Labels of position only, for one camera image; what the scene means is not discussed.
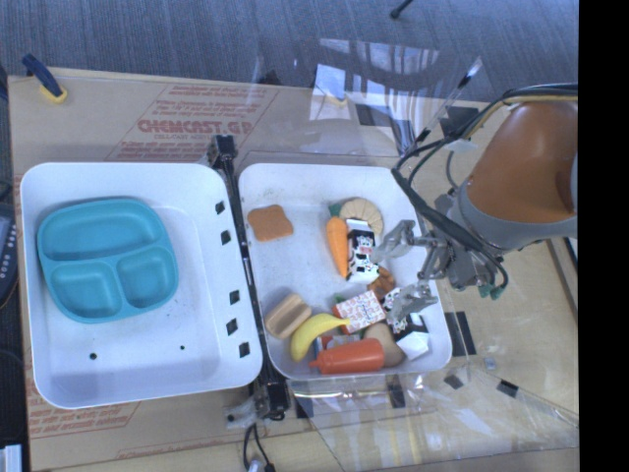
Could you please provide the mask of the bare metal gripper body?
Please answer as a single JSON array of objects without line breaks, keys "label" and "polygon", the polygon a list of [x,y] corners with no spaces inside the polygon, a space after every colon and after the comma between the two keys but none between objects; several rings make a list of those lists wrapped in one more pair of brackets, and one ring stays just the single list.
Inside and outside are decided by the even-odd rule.
[{"label": "bare metal gripper body", "polygon": [[468,287],[490,291],[494,287],[497,268],[486,255],[440,237],[425,237],[422,243],[427,255],[418,280],[445,279],[458,291]]}]

